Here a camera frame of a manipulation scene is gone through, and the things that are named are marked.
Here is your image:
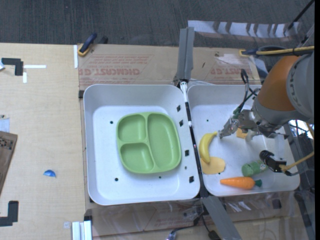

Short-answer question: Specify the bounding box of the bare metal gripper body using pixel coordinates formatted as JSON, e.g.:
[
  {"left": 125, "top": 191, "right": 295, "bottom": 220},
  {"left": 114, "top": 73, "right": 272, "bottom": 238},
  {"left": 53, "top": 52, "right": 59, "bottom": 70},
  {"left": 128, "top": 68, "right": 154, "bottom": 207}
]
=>
[{"left": 233, "top": 109, "right": 286, "bottom": 139}]

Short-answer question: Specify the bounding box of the yellow block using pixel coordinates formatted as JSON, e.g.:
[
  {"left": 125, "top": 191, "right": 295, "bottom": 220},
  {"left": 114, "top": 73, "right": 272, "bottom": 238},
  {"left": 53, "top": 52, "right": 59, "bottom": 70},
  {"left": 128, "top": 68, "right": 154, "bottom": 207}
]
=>
[{"left": 236, "top": 127, "right": 251, "bottom": 140}]

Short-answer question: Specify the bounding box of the white plastic tray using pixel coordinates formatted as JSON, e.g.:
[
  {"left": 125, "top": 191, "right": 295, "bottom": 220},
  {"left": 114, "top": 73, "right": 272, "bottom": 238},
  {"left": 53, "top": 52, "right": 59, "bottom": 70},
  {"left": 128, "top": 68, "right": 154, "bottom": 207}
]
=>
[
  {"left": 83, "top": 83, "right": 201, "bottom": 207},
  {"left": 186, "top": 83, "right": 301, "bottom": 198}
]

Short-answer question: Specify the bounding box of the yellow banana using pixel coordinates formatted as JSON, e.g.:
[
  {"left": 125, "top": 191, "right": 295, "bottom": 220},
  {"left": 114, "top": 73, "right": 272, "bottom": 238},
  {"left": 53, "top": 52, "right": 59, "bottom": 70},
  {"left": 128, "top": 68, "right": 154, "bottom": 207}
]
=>
[{"left": 198, "top": 131, "right": 219, "bottom": 165}]

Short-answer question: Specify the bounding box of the green bottle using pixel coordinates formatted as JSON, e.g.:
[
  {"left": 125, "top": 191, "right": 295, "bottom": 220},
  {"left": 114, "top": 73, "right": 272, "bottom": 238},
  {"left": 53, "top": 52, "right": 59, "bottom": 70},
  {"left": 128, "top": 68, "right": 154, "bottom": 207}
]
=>
[{"left": 241, "top": 159, "right": 270, "bottom": 178}]

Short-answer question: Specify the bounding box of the thin black and white rod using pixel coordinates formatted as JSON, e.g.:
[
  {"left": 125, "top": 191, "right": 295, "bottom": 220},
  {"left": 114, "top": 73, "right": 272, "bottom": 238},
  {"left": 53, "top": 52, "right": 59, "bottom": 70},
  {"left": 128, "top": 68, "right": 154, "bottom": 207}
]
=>
[{"left": 179, "top": 81, "right": 209, "bottom": 198}]

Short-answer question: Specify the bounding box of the yellow flat round slice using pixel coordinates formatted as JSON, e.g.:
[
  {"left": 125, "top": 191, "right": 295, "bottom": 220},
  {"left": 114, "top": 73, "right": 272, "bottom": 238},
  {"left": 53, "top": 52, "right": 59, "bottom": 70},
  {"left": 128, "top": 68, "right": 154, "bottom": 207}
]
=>
[{"left": 200, "top": 156, "right": 226, "bottom": 176}]

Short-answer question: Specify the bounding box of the orange carrot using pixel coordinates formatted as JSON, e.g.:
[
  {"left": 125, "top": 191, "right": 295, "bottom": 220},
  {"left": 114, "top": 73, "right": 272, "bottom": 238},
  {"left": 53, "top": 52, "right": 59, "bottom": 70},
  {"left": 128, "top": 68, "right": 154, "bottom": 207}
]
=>
[{"left": 219, "top": 176, "right": 263, "bottom": 191}]

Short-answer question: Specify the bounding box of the green divided plate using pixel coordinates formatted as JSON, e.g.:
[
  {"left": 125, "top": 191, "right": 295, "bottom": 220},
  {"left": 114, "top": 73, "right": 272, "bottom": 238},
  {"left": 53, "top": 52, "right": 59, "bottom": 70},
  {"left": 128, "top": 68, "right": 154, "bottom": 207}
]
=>
[{"left": 116, "top": 111, "right": 183, "bottom": 174}]

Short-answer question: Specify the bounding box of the brown cardboard board red print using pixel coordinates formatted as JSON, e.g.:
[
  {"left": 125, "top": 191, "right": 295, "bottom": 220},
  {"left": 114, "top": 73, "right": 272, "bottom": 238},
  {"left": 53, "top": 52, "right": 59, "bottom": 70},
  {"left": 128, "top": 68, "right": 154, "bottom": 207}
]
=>
[{"left": 77, "top": 43, "right": 302, "bottom": 237}]

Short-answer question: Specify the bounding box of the brown paper packet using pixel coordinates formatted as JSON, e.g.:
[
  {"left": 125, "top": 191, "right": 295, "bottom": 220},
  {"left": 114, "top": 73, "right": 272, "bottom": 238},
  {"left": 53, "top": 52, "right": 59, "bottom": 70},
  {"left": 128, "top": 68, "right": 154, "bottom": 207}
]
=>
[{"left": 0, "top": 130, "right": 19, "bottom": 195}]

